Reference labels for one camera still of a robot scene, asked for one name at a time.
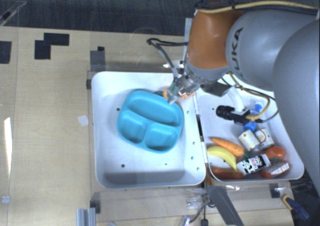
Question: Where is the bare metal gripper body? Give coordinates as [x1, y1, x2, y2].
[172, 75, 202, 97]

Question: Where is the orange carrot with green top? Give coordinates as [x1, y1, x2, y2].
[156, 89, 195, 99]

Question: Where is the blue divided plate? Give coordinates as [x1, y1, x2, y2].
[116, 89, 186, 154]

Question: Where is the white plastic tray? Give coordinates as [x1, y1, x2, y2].
[90, 71, 207, 190]
[194, 71, 306, 184]

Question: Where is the large orange carrot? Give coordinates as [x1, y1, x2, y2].
[211, 137, 245, 157]

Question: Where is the yellow banana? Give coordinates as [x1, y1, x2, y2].
[206, 145, 238, 171]

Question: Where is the white can with orange print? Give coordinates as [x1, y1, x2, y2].
[237, 129, 261, 152]
[254, 127, 275, 151]

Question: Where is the red-brown sausage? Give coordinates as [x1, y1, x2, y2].
[211, 166, 244, 181]

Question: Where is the black and white milk carton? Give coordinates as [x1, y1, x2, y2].
[235, 154, 272, 176]

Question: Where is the red tomato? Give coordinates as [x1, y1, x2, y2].
[264, 145, 287, 162]

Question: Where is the red and white packet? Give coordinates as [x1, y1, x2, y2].
[259, 161, 291, 179]

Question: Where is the black cylinder on white bracket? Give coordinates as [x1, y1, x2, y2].
[215, 87, 252, 126]

